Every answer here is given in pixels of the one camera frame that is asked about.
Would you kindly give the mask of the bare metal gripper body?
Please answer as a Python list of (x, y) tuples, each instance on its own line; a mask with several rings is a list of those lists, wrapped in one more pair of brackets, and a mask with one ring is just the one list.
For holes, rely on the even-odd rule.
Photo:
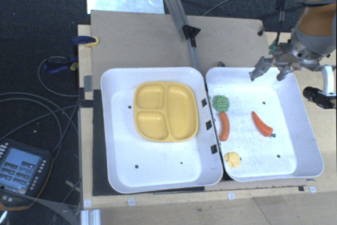
[(298, 71), (302, 68), (315, 71), (324, 58), (324, 55), (313, 53), (301, 43), (279, 43), (271, 49), (271, 55), (273, 64), (280, 71)]

